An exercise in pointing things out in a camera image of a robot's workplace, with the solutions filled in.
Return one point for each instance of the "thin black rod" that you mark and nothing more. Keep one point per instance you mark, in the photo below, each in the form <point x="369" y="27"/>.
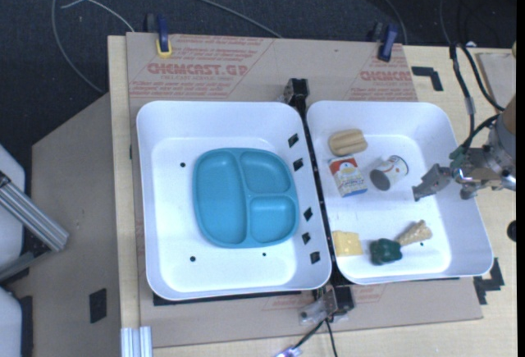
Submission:
<point x="318" y="179"/>

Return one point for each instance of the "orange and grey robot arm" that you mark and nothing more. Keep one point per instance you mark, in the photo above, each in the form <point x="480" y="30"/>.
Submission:
<point x="508" y="129"/>

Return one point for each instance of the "beige toy ice cream cone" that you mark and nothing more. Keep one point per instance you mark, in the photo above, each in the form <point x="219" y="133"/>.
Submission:
<point x="415" y="233"/>

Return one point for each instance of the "white plastic tray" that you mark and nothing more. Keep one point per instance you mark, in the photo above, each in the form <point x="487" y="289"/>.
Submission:
<point x="172" y="199"/>
<point x="410" y="224"/>

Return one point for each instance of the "black cylinder on white bracket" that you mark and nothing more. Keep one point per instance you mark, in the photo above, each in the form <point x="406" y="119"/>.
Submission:
<point x="512" y="230"/>

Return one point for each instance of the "yellow toy cheese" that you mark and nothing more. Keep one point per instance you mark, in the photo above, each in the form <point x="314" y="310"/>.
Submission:
<point x="346" y="243"/>

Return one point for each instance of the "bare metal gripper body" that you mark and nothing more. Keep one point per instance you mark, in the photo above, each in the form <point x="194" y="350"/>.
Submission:
<point x="486" y="168"/>

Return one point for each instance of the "blue divided plate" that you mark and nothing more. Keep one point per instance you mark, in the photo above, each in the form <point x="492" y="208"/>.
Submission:
<point x="229" y="199"/>

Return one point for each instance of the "brown cardboard board red print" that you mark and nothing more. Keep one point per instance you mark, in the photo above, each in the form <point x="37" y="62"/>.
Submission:
<point x="246" y="64"/>

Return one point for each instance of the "green toy broccoli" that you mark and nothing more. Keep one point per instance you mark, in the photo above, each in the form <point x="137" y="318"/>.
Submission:
<point x="385" y="252"/>

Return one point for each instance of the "red and white carton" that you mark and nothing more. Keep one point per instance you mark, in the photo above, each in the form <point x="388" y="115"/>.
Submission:
<point x="348" y="177"/>

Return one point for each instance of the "white can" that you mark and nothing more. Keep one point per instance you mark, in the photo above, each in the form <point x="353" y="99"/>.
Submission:
<point x="389" y="172"/>

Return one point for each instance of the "beige toy bread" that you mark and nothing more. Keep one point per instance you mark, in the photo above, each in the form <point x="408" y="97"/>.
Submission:
<point x="348" y="141"/>

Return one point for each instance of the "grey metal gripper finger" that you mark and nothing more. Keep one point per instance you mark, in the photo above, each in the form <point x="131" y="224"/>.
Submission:
<point x="432" y="183"/>

